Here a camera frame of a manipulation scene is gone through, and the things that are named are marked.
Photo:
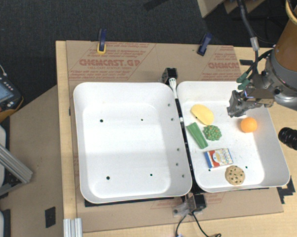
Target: orange ball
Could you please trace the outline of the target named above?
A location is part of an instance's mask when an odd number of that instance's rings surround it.
[[[254,132],[257,129],[257,121],[254,118],[247,117],[241,121],[241,129],[243,132]]]

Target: white tray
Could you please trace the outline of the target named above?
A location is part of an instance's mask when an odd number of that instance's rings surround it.
[[[176,197],[192,178],[175,99],[161,83],[74,90],[80,189],[92,203]]]
[[[196,182],[207,192],[283,186],[290,178],[268,109],[252,109],[239,118],[230,118],[227,114],[231,93],[237,86],[234,82],[185,81],[177,87],[185,126],[197,122],[203,130],[204,125],[190,112],[193,105],[202,104],[214,113],[212,125],[222,133],[220,140],[207,141],[209,146],[200,149],[186,130]],[[258,128],[253,133],[244,133],[239,128],[240,121],[247,116],[258,122]],[[220,148],[229,148],[234,165],[244,170],[245,181],[241,186],[233,186],[226,181],[228,166],[209,169],[203,152]]]

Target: gray floor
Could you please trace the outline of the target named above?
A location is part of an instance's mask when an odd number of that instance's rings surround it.
[[[56,84],[55,41],[97,40],[100,28],[109,41],[198,44],[211,32],[211,44],[250,46],[243,23],[234,20],[237,10],[227,14],[221,4],[203,18],[197,0],[167,0],[148,10],[150,1],[0,0],[0,63],[27,104]],[[267,0],[249,15],[269,42],[278,40],[287,22],[283,5]]]

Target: small box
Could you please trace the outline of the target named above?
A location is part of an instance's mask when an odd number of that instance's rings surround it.
[[[205,152],[204,155],[207,159],[209,168],[226,166],[233,163],[233,160],[228,148],[210,150]]]

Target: cookie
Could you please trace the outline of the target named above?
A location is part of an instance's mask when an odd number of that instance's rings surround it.
[[[244,182],[245,173],[240,167],[232,165],[226,169],[225,178],[232,185],[240,185]]]

